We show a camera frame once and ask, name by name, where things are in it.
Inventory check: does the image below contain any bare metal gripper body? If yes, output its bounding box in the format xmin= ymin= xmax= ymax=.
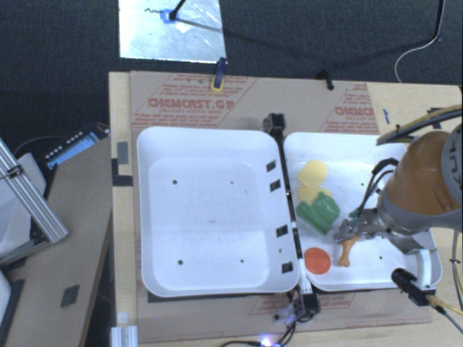
xmin=346 ymin=207 xmax=432 ymax=255

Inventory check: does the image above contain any orange round disc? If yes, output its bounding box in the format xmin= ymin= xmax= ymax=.
xmin=304 ymin=247 xmax=332 ymax=275

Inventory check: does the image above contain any green toy vegetable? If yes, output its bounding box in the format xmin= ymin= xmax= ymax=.
xmin=295 ymin=191 xmax=341 ymax=236

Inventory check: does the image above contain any brown cardboard board red print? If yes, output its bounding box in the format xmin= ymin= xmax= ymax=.
xmin=128 ymin=71 xmax=433 ymax=343

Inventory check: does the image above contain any white plastic tray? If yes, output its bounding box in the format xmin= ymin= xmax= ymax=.
xmin=136 ymin=126 xmax=302 ymax=299
xmin=283 ymin=132 xmax=443 ymax=293

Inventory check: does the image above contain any black cylinder on white bracket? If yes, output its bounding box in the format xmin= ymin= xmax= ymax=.
xmin=391 ymin=249 xmax=437 ymax=307

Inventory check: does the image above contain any tan toy chicken drumstick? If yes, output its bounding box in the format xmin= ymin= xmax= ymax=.
xmin=337 ymin=234 xmax=361 ymax=268

